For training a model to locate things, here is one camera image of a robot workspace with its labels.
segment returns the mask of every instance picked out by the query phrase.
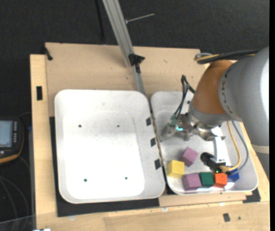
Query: black clamp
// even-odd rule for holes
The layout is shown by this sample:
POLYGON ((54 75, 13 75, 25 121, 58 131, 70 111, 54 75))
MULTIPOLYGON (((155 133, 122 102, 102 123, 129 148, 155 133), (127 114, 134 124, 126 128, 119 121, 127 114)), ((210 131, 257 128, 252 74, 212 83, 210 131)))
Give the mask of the black clamp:
POLYGON ((135 55, 135 54, 130 54, 128 57, 129 57, 131 66, 135 66, 136 67, 136 72, 141 73, 141 69, 139 67, 139 64, 145 59, 145 57, 138 56, 138 55, 135 55))

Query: white tray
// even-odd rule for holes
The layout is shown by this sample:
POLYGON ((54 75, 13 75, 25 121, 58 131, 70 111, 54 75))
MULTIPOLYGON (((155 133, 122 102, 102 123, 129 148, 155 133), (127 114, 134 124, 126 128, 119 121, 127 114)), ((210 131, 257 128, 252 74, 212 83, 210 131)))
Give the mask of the white tray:
POLYGON ((149 121, 148 100, 137 91, 60 91, 55 127, 62 197, 70 203, 159 197, 165 181, 149 121))
MULTIPOLYGON (((182 114, 188 112, 187 102, 191 100, 192 97, 193 94, 188 92, 181 112, 182 114)), ((170 117, 179 106, 181 99, 182 92, 178 91, 160 91, 153 94, 151 97, 151 106, 158 135, 160 135, 160 133, 163 131, 165 125, 170 122, 170 117)), ((241 128, 238 122, 236 122, 236 125, 238 130, 241 132, 241 128)), ((220 148, 220 155, 226 160, 226 165, 231 165, 231 163, 233 165, 236 164, 238 156, 229 135, 227 124, 223 123, 221 128, 215 128, 212 131, 218 136, 226 136, 226 138, 223 140, 223 143, 221 143, 220 148)), ((236 131, 233 132, 240 149, 240 155, 243 163, 247 155, 246 149, 241 139, 236 134, 236 131)), ((160 142, 164 169, 167 169, 167 165, 171 160, 179 160, 181 154, 187 147, 190 147, 198 152, 198 156, 190 167, 185 167, 185 174, 211 172, 209 167, 201 162, 200 155, 203 152, 214 154, 214 144, 212 141, 204 141, 198 135, 191 136, 188 141, 184 141, 183 137, 180 135, 175 135, 160 142)), ((221 191, 252 191, 258 185, 258 177, 249 154, 246 165, 239 171, 239 179, 235 183, 229 182, 223 189, 210 187, 185 191, 181 179, 172 177, 167 177, 167 183, 171 190, 179 195, 186 195, 191 193, 213 193, 221 191)))

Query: purple cube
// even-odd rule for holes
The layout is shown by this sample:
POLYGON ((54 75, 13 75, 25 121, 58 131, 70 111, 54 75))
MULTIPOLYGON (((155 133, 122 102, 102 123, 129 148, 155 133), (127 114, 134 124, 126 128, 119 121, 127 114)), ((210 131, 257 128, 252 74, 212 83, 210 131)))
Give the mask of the purple cube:
POLYGON ((179 160, 184 162, 186 166, 191 166, 194 163, 197 155, 198 153, 196 151, 190 147, 187 147, 179 160))
POLYGON ((185 191, 196 190, 201 187, 200 175, 199 173, 187 174, 182 177, 182 184, 185 191))

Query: green cube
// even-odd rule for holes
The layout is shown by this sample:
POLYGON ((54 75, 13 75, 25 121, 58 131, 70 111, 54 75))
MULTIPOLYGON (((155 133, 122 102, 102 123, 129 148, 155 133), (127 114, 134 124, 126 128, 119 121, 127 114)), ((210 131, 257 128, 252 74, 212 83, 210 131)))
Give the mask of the green cube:
POLYGON ((213 174, 211 172, 201 172, 200 181, 203 187, 212 187, 214 185, 213 174))

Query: orange cube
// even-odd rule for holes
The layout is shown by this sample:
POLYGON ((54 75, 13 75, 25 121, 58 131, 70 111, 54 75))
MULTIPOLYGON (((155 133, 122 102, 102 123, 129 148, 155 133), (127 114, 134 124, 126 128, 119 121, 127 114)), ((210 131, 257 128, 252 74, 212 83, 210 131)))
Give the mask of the orange cube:
POLYGON ((223 188, 227 185, 227 174, 217 173, 213 175, 214 187, 223 188))

